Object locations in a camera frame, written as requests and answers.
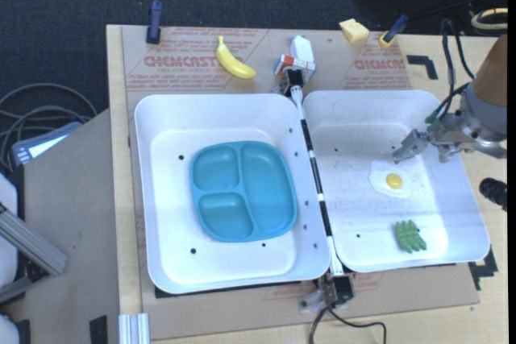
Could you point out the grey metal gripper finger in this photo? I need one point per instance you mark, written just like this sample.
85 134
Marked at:
447 153
412 143

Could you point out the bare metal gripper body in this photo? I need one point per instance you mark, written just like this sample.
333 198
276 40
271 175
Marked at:
457 131

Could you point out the white and yellow fried egg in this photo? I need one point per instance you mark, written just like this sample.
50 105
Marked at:
394 181

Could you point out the white plastic tray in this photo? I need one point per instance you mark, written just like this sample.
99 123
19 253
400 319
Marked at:
443 213
169 213

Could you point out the green pea pods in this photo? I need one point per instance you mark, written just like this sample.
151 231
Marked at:
409 237

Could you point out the thin black and white rod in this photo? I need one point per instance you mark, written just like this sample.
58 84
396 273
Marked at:
316 177

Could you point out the yellow cheese wedge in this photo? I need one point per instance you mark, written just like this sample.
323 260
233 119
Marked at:
354 30

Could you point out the white milk carton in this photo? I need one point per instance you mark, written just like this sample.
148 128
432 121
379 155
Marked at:
301 48

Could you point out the red white blue carton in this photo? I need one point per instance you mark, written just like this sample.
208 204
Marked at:
288 62

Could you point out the blue divided plate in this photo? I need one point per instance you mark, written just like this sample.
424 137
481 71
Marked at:
262 181

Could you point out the yellow banana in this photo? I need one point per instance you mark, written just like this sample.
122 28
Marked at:
231 62

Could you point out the brown cardboard board red print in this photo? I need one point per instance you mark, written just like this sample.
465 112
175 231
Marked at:
242 314

